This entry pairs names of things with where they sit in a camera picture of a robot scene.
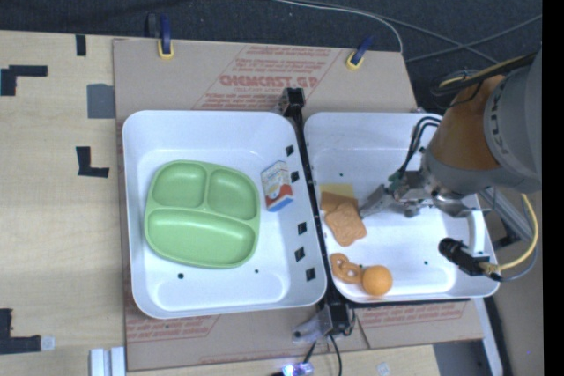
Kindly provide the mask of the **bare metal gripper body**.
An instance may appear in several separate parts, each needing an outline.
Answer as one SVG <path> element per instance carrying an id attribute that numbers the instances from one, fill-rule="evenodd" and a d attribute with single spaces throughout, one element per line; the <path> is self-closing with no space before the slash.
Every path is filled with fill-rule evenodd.
<path id="1" fill-rule="evenodd" d="M 417 171 L 395 171 L 389 177 L 388 192 L 403 206 L 406 217 L 419 215 L 424 207 L 435 207 L 450 217 L 468 217 L 475 208 L 466 205 L 464 195 L 444 187 L 432 175 Z"/>

